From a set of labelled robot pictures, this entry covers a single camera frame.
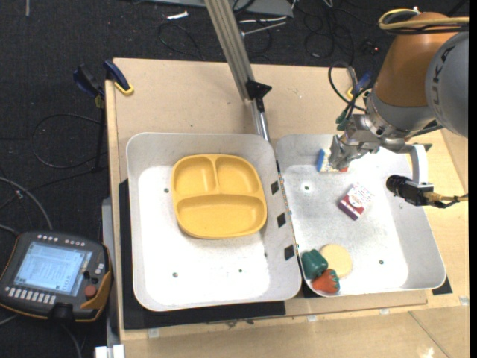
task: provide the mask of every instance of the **yellow divided plate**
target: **yellow divided plate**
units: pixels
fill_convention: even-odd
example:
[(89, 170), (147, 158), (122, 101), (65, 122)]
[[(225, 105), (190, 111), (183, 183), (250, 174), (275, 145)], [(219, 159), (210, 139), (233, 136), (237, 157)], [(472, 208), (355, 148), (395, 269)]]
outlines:
[(267, 203), (255, 168), (225, 154), (184, 157), (172, 170), (172, 198), (180, 228), (201, 239), (246, 236), (267, 219)]

